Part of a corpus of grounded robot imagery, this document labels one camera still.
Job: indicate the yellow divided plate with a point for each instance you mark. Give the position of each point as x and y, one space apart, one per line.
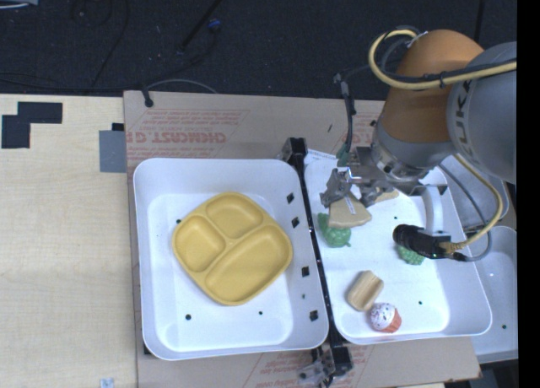
236 251

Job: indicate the beige pizza slice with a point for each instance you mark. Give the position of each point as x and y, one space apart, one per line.
350 218

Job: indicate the black cylinder on white bracket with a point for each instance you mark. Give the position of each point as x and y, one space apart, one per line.
415 239

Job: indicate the brown cardboard board red print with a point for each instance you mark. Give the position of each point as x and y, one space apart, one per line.
253 125

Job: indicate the white and orange cupcake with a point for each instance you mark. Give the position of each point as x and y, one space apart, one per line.
385 318

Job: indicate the white plastic tray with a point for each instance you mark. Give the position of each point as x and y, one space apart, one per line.
502 293
422 293
169 327

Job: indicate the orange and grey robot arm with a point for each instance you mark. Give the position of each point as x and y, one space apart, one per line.
426 95

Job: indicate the beige hot dog bun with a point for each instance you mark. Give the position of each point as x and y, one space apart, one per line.
365 291

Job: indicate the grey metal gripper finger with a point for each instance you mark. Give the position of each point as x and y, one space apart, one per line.
337 188
368 196

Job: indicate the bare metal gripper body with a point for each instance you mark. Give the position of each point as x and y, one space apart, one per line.
373 169

